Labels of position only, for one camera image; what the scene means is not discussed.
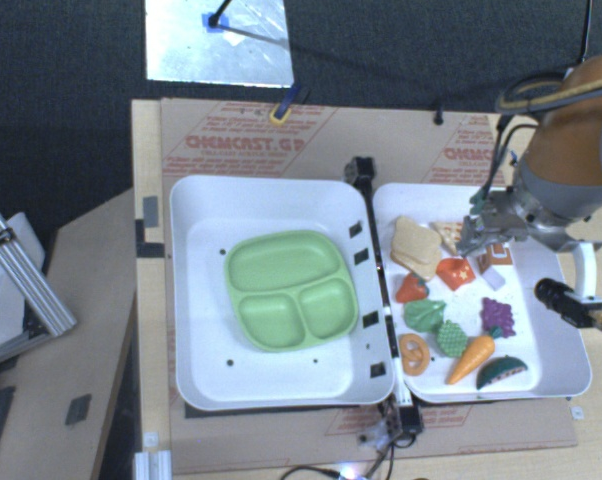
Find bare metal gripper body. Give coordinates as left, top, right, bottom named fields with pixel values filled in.
left=472, top=187, right=585, bottom=254

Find orange and white carton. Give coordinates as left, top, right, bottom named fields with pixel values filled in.
left=475, top=241, right=514, bottom=276

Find yellow pizza slice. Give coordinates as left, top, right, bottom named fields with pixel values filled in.
left=430, top=220, right=465, bottom=257

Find red packet with yellow star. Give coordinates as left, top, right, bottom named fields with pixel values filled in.
left=435, top=256, right=478, bottom=292

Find white block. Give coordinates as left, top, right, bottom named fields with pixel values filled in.
left=480, top=267, right=507, bottom=291

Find tan bread slices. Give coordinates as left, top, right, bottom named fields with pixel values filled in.
left=390, top=215, right=444, bottom=281

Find purple grapes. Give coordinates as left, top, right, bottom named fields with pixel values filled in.
left=480, top=296, right=518, bottom=340

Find red strawberry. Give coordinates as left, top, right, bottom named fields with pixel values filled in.
left=394, top=272, right=431, bottom=305

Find green lettuce leaf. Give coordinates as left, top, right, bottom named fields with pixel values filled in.
left=402, top=298, right=448, bottom=335

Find thin black and white rod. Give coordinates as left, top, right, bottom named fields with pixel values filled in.
left=358, top=177, right=413, bottom=410

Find white plastic tray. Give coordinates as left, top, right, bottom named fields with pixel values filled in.
left=372, top=182, right=594, bottom=404
left=168, top=173, right=398, bottom=412

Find orange carrot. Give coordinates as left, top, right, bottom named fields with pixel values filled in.
left=445, top=324, right=505, bottom=387

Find orange pretzel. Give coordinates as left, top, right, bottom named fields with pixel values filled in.
left=397, top=332, right=432, bottom=377

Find green watermelon slice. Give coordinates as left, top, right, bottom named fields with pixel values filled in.
left=475, top=354, right=529, bottom=392

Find green divided plate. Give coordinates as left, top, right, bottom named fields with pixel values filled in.
left=223, top=228, right=360, bottom=354

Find brown cardboard board red print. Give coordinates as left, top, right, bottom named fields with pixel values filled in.
left=159, top=97, right=580, bottom=475

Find black cylinder on white bracket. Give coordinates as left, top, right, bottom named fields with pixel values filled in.
left=533, top=240, right=602, bottom=329

